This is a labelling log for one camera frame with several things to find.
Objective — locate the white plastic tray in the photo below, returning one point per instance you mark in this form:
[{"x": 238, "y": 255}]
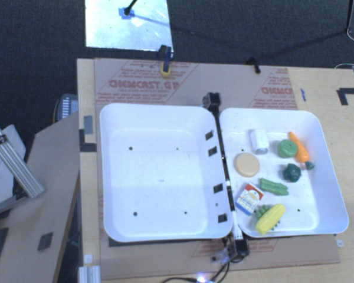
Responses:
[
  {"x": 321, "y": 193},
  {"x": 153, "y": 172}
]

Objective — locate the thin black and white rod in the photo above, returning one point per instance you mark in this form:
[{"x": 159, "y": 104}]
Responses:
[{"x": 222, "y": 152}]

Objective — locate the brown cardboard board red print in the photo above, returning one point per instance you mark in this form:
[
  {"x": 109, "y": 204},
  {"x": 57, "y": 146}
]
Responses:
[{"x": 230, "y": 81}]

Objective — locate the yellow round biscuit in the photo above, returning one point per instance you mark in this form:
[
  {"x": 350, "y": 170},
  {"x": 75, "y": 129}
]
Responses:
[{"x": 247, "y": 164}]

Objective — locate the white can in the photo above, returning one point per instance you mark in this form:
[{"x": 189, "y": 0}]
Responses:
[{"x": 259, "y": 140}]

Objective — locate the red and white carton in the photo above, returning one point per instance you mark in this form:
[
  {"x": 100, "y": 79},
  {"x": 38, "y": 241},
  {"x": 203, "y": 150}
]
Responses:
[{"x": 249, "y": 198}]

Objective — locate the green bean pods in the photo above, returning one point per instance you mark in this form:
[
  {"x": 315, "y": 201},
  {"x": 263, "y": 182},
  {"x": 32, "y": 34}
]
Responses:
[{"x": 273, "y": 186}]

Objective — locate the green bell pepper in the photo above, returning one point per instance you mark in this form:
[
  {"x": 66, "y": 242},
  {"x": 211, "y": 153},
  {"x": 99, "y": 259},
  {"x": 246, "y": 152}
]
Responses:
[{"x": 287, "y": 148}]

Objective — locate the green peas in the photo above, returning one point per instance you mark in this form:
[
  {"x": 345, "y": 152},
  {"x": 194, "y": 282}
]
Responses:
[{"x": 261, "y": 211}]

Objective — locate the dark green broccoli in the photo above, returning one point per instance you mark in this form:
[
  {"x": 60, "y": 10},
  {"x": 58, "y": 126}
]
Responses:
[{"x": 291, "y": 172}]

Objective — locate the orange carrot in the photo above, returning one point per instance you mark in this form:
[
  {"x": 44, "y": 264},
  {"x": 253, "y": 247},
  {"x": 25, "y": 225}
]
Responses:
[{"x": 300, "y": 150}]

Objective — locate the yellow corn cob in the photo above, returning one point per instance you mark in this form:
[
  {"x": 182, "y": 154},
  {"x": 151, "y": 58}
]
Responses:
[{"x": 270, "y": 218}]

